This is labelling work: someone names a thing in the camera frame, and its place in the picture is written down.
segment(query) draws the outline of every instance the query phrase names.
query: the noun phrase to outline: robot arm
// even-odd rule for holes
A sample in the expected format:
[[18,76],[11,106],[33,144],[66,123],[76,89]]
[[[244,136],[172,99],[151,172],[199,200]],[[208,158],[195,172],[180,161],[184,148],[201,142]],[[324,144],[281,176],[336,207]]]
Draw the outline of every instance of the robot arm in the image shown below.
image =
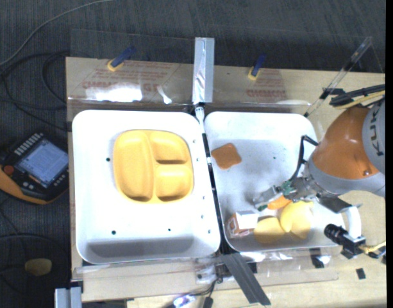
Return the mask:
[[[349,216],[357,207],[341,200],[340,195],[349,191],[368,191],[385,197],[385,98],[371,107],[357,101],[349,104],[347,98],[347,105],[354,106],[346,108],[334,120],[320,143],[302,137],[296,172],[280,186],[273,186],[255,198],[253,203],[257,209],[261,210],[284,195],[293,202],[315,198],[333,212],[346,212]],[[316,146],[308,161],[303,160],[304,141]],[[360,234],[361,225],[356,228],[355,232],[347,232],[328,225],[324,233],[343,245],[345,255],[351,257],[361,253],[360,247],[365,244]]]

